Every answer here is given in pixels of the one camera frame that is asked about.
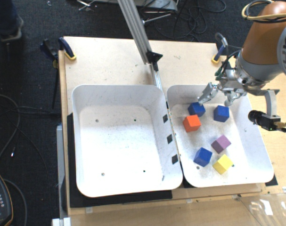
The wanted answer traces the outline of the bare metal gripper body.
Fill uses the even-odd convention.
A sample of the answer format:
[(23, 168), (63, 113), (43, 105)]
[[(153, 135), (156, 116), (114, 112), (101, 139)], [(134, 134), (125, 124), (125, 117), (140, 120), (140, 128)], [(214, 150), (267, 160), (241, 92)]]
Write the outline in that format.
[(235, 66), (234, 68), (226, 69), (225, 72), (217, 76), (219, 81), (218, 89), (224, 93), (237, 93), (246, 95), (246, 81), (248, 74), (242, 68)]

